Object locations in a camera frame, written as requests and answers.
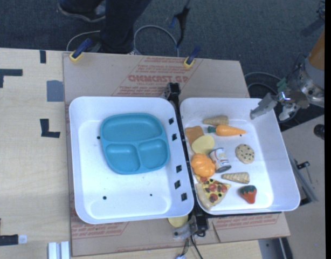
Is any beige waffle cone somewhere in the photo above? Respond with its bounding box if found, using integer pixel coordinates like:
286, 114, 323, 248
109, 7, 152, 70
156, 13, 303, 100
221, 172, 251, 185
202, 114, 230, 126

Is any black block with thin wires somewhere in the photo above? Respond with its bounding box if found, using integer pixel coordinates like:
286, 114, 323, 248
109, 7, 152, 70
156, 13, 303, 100
165, 82, 181, 101
193, 214, 210, 237

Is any black cylinder on white bracket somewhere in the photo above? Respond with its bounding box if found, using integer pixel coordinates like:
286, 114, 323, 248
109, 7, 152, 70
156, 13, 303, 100
278, 103, 326, 141

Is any white plastic tray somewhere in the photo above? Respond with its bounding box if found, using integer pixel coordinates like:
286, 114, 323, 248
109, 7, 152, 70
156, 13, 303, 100
179, 97, 301, 216
68, 96, 195, 224

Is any orange croissant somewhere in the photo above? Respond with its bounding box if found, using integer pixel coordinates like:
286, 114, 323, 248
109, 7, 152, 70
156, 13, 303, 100
190, 153, 216, 178

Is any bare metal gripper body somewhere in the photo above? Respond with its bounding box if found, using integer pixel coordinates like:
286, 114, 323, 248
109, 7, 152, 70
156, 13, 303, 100
276, 74, 326, 110

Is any brown cardboard board red print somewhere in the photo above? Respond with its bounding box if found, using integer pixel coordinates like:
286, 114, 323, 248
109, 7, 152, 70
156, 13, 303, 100
62, 52, 291, 257

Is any person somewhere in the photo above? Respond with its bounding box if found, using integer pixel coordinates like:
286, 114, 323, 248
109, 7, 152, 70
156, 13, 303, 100
57, 0, 169, 55

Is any orange carrot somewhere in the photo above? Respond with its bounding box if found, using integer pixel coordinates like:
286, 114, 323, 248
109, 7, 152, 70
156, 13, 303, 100
207, 124, 247, 137

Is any blue divided plate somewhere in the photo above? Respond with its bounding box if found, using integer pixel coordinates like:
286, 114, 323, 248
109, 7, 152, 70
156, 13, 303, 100
99, 112, 171, 175

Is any beige chocolate chip biscuit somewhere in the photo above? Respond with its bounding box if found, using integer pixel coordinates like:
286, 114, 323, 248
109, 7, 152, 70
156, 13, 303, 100
235, 144, 256, 165

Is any small white can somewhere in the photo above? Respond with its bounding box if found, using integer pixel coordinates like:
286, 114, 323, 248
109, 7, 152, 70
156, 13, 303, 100
209, 147, 232, 173

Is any orange bread slice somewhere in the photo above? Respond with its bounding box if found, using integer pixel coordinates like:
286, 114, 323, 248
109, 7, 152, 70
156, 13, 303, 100
184, 125, 205, 146

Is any thin black rod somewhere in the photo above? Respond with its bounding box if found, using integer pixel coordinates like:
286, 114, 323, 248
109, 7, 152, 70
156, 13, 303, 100
173, 98, 199, 217

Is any red strawberry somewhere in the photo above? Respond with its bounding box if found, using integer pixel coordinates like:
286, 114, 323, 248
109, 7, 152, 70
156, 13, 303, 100
238, 185, 258, 205

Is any pizza slice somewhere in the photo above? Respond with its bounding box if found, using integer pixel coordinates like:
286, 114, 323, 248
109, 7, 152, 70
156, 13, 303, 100
195, 175, 232, 211

